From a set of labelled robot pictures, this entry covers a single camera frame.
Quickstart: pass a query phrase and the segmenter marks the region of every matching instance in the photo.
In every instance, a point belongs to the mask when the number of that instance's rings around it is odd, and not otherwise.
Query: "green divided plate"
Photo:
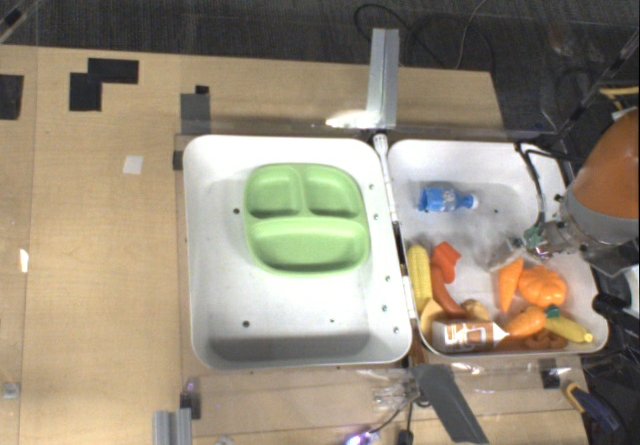
[[[270,164],[244,191],[249,251],[272,273],[328,274],[369,257],[369,225],[356,181],[321,164]]]

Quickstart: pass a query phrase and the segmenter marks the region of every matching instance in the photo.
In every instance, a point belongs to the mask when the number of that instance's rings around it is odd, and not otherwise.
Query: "toy food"
[[[456,263],[461,255],[447,241],[441,242],[433,248],[431,263],[436,264],[442,270],[442,278],[445,283],[452,283],[456,278]]]
[[[529,349],[564,349],[567,339],[543,329],[524,340],[524,345]]]
[[[500,309],[507,312],[518,287],[518,280],[524,269],[522,257],[507,264],[498,273],[498,286],[500,289]]]
[[[429,299],[420,314],[420,331],[422,331],[422,334],[429,342],[431,342],[431,327],[433,326],[433,321],[444,316],[445,313],[442,307],[434,299]]]
[[[475,299],[467,299],[460,305],[469,317],[478,321],[490,321],[491,316],[489,310],[480,301]]]
[[[538,306],[530,306],[507,323],[504,330],[511,338],[526,338],[544,329],[547,315]]]
[[[567,284],[564,280],[543,265],[522,271],[518,289],[529,303],[543,308],[561,305],[567,295]]]
[[[433,248],[431,257],[433,298],[452,319],[464,319],[467,317],[467,312],[453,300],[445,287],[445,279],[453,281],[455,277],[455,265],[459,258],[460,253],[447,242],[438,244]]]
[[[427,301],[433,295],[431,292],[431,268],[427,250],[419,244],[414,244],[407,251],[407,268],[413,287],[413,296],[416,300],[418,315],[422,314]]]
[[[433,345],[445,353],[492,349],[506,336],[494,322],[460,320],[433,323]]]
[[[577,322],[563,316],[549,317],[544,327],[572,342],[582,343],[593,341],[593,335],[591,333]]]

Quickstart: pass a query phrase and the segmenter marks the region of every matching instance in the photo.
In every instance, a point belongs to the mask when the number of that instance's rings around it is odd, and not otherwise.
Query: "wooden table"
[[[69,74],[86,72],[89,57],[139,60],[139,83],[103,85],[102,112],[70,112]],[[175,410],[182,387],[171,162],[180,94],[193,93],[195,85],[209,86],[214,120],[321,122],[345,108],[364,108],[368,68],[2,46],[0,73],[23,74],[25,87],[36,91],[26,91],[24,98],[37,98],[37,111],[27,106],[17,122],[0,122],[5,151],[15,148],[15,127],[32,127],[26,157],[14,152],[0,171],[14,173],[16,184],[29,187],[33,177],[19,443],[151,443],[153,412]],[[488,74],[401,69],[399,82],[401,121],[484,128],[502,124]],[[28,162],[29,155],[33,170],[19,162]],[[130,155],[143,156],[140,174],[123,173]],[[5,291],[8,286],[0,287]],[[17,337],[20,319],[8,319],[5,306],[0,307],[0,332]],[[12,308],[17,314],[23,310]],[[572,365],[570,372],[580,381],[579,362]],[[483,414],[483,395],[469,390],[470,404],[494,443],[586,442],[580,416],[558,391],[553,394],[558,411],[531,413],[515,403],[515,411],[493,415]],[[501,404],[537,396],[548,393],[513,389],[501,395]],[[365,413],[371,409],[370,400],[350,404],[363,406]],[[331,409],[319,401],[318,411]],[[415,443],[448,443],[429,411],[415,415]],[[233,438],[238,445],[336,444],[360,423],[282,426],[234,432]],[[224,419],[216,427],[227,424],[235,427]],[[393,429],[383,432],[383,443],[394,443]],[[216,436],[194,443],[212,445]]]

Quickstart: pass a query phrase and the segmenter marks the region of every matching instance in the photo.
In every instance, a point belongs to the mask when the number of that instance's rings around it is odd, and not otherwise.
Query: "white tray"
[[[533,159],[545,195],[547,219],[551,219],[558,210],[554,196],[565,192],[562,175],[552,159],[539,156]],[[495,248],[507,237],[521,236],[533,225],[538,213],[533,181],[513,145],[404,140],[390,149],[389,167],[406,248],[420,243],[431,251],[438,243],[448,241],[462,254],[456,279],[447,286],[451,296],[459,303],[477,299],[492,312],[492,318],[498,324],[504,324],[507,316],[496,306],[497,283],[488,273],[487,266]],[[438,183],[450,183],[463,192],[473,192],[479,198],[479,207],[443,214],[418,211],[422,187]],[[548,262],[548,267],[557,271],[568,285],[562,310],[594,336],[590,344],[570,343],[566,349],[552,354],[592,353],[604,347],[608,325],[591,307],[597,287],[589,266],[578,255],[559,255]],[[526,306],[527,303],[516,295],[509,313],[514,315]],[[477,354],[541,353],[494,351]]]
[[[411,327],[382,171],[352,139],[202,136],[184,152],[191,335],[217,369],[391,363]],[[371,254],[335,275],[266,272],[252,260],[242,214],[251,171],[318,163],[348,172],[363,196]]]

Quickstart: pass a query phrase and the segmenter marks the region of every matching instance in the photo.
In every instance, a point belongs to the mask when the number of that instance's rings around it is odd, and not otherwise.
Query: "plastic water bottle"
[[[420,195],[418,210],[421,212],[453,212],[459,208],[475,209],[478,198],[474,194],[462,194],[453,187],[425,187]]]

